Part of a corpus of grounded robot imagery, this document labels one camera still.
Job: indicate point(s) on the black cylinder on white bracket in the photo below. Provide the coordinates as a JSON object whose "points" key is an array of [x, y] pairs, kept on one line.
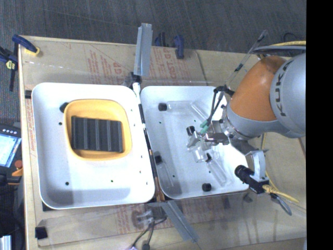
{"points": [[245, 174]]}

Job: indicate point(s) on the black ribbed rectangular block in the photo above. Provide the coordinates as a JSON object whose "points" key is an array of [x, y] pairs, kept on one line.
{"points": [[96, 134]]}

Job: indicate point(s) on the yellow plastic bowl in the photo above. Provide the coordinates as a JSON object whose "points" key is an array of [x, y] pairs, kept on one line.
{"points": [[96, 107]]}

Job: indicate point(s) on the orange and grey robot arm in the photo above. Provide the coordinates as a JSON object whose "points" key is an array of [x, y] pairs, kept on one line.
{"points": [[262, 100]]}

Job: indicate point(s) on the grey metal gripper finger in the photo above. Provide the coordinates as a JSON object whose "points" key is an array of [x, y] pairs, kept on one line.
{"points": [[193, 140], [211, 138]]}

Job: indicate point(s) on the brown cardboard board red print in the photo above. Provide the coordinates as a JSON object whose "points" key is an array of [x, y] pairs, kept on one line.
{"points": [[78, 59]]}

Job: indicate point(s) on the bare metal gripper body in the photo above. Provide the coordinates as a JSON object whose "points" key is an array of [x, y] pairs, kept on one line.
{"points": [[221, 135]]}

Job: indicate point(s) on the thin black and white rod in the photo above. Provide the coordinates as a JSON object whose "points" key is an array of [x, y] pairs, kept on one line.
{"points": [[142, 116]]}

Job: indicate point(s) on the small black cap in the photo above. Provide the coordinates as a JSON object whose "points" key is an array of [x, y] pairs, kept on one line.
{"points": [[63, 107], [206, 187]]}

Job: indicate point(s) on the clear plastic bottle black cap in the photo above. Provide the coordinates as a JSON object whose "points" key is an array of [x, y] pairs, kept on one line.
{"points": [[190, 130], [217, 170], [164, 173], [162, 106]]}

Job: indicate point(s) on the white plastic tray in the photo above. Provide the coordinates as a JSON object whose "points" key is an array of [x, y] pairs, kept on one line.
{"points": [[177, 144], [91, 176]]}

